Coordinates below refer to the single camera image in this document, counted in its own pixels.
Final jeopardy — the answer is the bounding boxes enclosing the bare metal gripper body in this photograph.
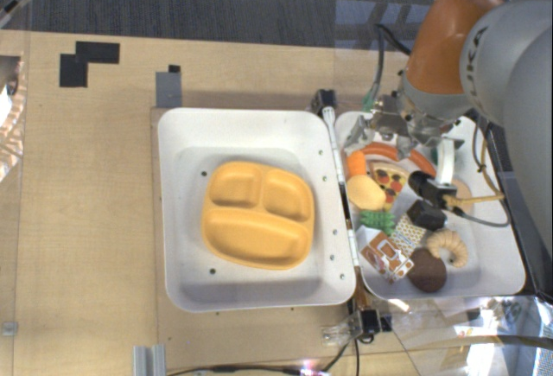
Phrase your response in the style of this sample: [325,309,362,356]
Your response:
[366,93,466,149]

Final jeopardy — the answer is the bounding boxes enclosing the red sausage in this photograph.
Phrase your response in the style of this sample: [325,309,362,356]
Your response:
[359,142,438,177]

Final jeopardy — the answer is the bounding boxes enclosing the orange carrot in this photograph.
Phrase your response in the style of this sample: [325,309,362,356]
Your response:
[346,150,369,178]

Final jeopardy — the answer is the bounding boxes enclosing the pizza slice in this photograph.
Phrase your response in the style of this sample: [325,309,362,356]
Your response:
[368,160,410,216]

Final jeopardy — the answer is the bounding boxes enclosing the thin black and white rod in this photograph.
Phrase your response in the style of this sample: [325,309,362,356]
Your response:
[321,105,362,270]

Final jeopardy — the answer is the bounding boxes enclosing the black box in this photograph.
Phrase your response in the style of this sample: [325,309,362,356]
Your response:
[406,199,448,232]

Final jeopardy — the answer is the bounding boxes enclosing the tan biscuit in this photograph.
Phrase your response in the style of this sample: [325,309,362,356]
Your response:
[448,179,474,203]

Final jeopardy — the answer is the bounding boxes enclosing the green grapes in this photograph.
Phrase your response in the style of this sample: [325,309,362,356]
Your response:
[359,209,397,237]

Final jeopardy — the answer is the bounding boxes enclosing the white patterned packet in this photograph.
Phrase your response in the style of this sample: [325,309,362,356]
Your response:
[391,213,427,257]

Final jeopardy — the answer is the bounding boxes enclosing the white plastic tray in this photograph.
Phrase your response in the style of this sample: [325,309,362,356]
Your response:
[334,110,528,300]
[156,107,358,315]

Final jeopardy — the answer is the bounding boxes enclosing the beige croissant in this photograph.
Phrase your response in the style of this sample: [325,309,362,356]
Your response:
[424,227,469,269]

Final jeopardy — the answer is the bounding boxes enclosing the orange and white carton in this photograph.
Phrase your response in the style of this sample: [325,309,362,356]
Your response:
[359,230,416,284]

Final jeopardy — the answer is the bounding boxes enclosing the brown biscuit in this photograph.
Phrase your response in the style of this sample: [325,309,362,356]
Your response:
[406,247,448,294]

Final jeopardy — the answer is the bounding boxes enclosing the orange divided plate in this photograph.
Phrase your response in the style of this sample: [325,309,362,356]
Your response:
[200,160,316,272]

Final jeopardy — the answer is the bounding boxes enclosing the black block with thin wires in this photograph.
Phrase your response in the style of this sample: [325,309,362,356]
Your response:
[315,88,338,110]
[359,309,392,344]

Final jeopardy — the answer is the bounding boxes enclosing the black cylinder on white bracket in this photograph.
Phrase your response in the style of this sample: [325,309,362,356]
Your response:
[407,138,460,212]

